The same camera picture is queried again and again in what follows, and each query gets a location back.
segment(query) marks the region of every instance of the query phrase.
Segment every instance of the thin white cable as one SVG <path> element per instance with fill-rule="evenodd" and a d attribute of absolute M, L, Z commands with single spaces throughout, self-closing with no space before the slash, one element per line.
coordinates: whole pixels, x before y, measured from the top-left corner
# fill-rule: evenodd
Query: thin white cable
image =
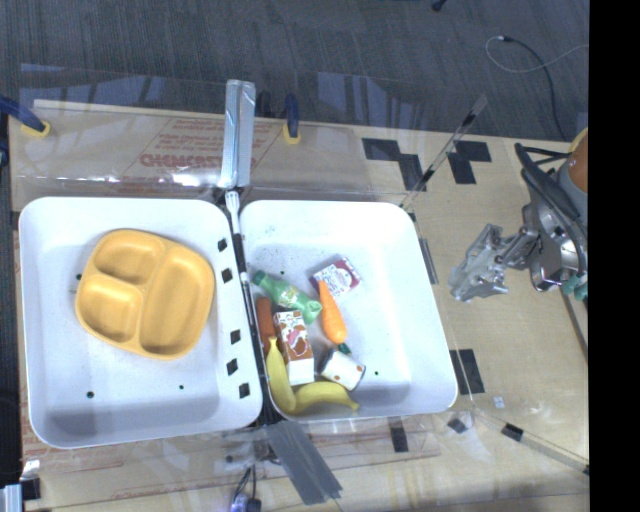
<path fill-rule="evenodd" d="M 553 59 L 553 60 L 551 60 L 549 62 L 545 62 L 544 64 L 540 64 L 539 66 L 535 66 L 533 68 L 527 68 L 527 69 L 512 69 L 512 68 L 508 68 L 506 66 L 503 66 L 502 64 L 500 64 L 497 60 L 495 60 L 491 56 L 491 53 L 489 52 L 489 43 L 491 43 L 491 41 L 494 41 L 494 40 L 504 41 L 504 36 L 493 36 L 493 37 L 490 37 L 489 39 L 487 39 L 487 42 L 484 45 L 484 49 L 485 49 L 485 52 L 487 53 L 487 57 L 489 57 L 491 62 L 493 62 L 500 69 L 503 69 L 504 71 L 507 71 L 509 73 L 530 73 L 531 71 L 537 71 L 538 69 L 542 69 L 544 67 L 550 66 L 551 64 L 555 64 L 560 59 L 565 58 L 570 53 L 573 53 L 573 52 L 575 52 L 577 50 L 580 50 L 581 48 L 589 48 L 588 44 L 581 44 L 580 46 L 576 46 L 575 48 L 572 48 L 571 50 L 564 52 L 559 57 L 556 57 L 555 59 Z"/>

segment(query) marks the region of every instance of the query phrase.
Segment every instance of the dark floor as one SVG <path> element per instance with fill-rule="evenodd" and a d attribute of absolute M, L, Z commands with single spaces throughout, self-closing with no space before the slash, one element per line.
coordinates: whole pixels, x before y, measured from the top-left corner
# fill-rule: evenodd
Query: dark floor
<path fill-rule="evenodd" d="M 445 132 L 485 94 L 488 106 L 472 133 L 569 141 L 588 119 L 589 13 L 588 0 L 448 0 L 438 12 L 431 0 L 5 0 L 0 94 L 23 98 L 29 86 L 74 99 L 79 89 L 67 85 L 82 85 L 82 73 L 66 84 L 64 68 L 236 78 L 269 92 L 275 112 L 295 92 L 304 120 Z M 570 53 L 546 68 L 506 71 L 486 52 L 501 34 L 516 41 L 491 40 L 491 56 L 512 70 Z M 88 100 L 96 94 L 82 90 Z M 162 102 L 197 109 L 206 87 L 192 90 L 199 92 L 167 88 Z M 20 471 L 7 174 L 0 200 L 0 487 Z"/>

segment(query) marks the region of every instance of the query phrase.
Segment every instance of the transparent plastic sheet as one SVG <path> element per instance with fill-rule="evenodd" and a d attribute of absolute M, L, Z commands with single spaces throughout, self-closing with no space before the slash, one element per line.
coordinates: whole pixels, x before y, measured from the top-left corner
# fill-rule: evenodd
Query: transparent plastic sheet
<path fill-rule="evenodd" d="M 333 83 L 340 77 L 331 78 Z M 341 80 L 360 83 L 358 77 Z M 472 102 L 460 102 L 460 112 L 468 110 Z M 180 110 L 180 105 L 173 106 Z M 349 112 L 350 126 L 302 123 L 298 145 L 282 140 L 283 119 L 256 118 L 254 143 L 266 149 L 262 158 L 252 163 L 252 186 L 243 191 L 243 204 L 263 198 L 400 204 L 407 188 L 398 172 L 399 162 L 368 158 L 362 139 L 395 140 L 402 154 L 417 155 L 425 169 L 450 138 L 448 133 L 397 129 L 383 121 L 378 127 L 365 126 L 365 117 L 358 120 L 353 109 Z M 336 122 L 343 117 L 336 114 Z M 451 117 L 453 130 L 460 115 L 456 112 Z M 380 510 L 401 510 L 418 504 L 444 506 L 588 493 L 588 477 L 580 471 L 583 463 L 588 464 L 586 364 L 580 347 L 573 345 L 575 333 L 559 297 L 553 292 L 535 292 L 526 272 L 517 271 L 507 275 L 510 292 L 504 297 L 464 304 L 456 302 L 446 287 L 450 268 L 460 263 L 482 226 L 495 222 L 505 233 L 515 232 L 521 222 L 520 209 L 529 201 L 513 154 L 515 141 L 475 135 L 468 138 L 486 143 L 492 158 L 491 162 L 472 163 L 477 186 L 460 186 L 451 162 L 445 162 L 410 208 L 418 238 L 426 242 L 432 260 L 439 312 L 452 357 L 461 368 L 459 383 L 464 383 L 468 392 L 459 395 L 450 412 L 402 418 L 408 452 L 396 452 L 394 424 L 387 421 L 313 425 L 309 434 L 344 489 L 340 499 L 327 503 L 328 510 L 332 506 L 336 510 L 376 510 L 381 505 Z M 469 351 L 477 363 L 475 370 L 466 364 Z M 558 358 L 567 362 L 566 367 L 554 362 Z M 475 386 L 477 373 L 481 389 Z M 550 381 L 541 375 L 548 375 Z M 103 485 L 110 478 L 116 483 L 129 478 L 131 490 L 116 497 L 131 503 L 162 503 L 163 510 L 198 510 L 211 500 L 220 500 L 222 506 L 228 504 L 237 482 L 253 463 L 258 471 L 258 492 L 265 498 L 263 509 L 304 508 L 284 470 L 261 443 L 264 434 L 260 429 L 66 452 L 43 446 L 29 432 L 27 417 L 23 425 L 28 440 L 25 449 L 31 450 L 25 459 L 25 474 L 37 467 L 33 474 L 43 477 L 47 491 L 41 500 L 28 504 L 33 509 L 100 501 L 99 488 L 93 484 L 99 481 Z M 390 466 L 399 460 L 422 476 L 435 476 L 418 482 L 417 473 Z M 439 480 L 437 475 L 442 473 L 458 484 Z M 143 481 L 133 485 L 137 476 Z M 389 486 L 390 501 L 367 501 L 366 486 L 358 481 L 368 478 L 380 488 Z M 528 478 L 535 483 L 523 487 Z M 115 498 L 105 493 L 103 501 L 110 499 Z"/>

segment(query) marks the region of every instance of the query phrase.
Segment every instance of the brown sausage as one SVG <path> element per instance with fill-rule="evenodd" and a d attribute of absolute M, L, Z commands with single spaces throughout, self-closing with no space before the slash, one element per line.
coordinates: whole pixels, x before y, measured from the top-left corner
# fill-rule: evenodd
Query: brown sausage
<path fill-rule="evenodd" d="M 276 336 L 276 329 L 273 325 L 273 314 L 271 313 L 271 299 L 268 297 L 258 297 L 256 299 L 256 315 L 258 315 L 258 329 L 260 330 L 260 341 L 262 341 L 262 351 L 267 357 L 271 343 L 270 336 Z"/>

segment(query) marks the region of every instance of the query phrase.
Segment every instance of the small box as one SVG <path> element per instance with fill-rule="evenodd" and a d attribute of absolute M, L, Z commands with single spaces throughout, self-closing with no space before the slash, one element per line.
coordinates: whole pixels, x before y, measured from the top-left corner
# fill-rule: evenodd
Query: small box
<path fill-rule="evenodd" d="M 315 380 L 314 359 L 307 327 L 298 310 L 278 312 L 273 316 L 278 346 L 287 367 L 289 384 L 298 386 Z"/>
<path fill-rule="evenodd" d="M 329 292 L 337 299 L 358 286 L 360 280 L 360 275 L 351 262 L 347 258 L 341 258 L 313 274 L 311 284 L 317 290 L 318 281 L 326 282 Z"/>

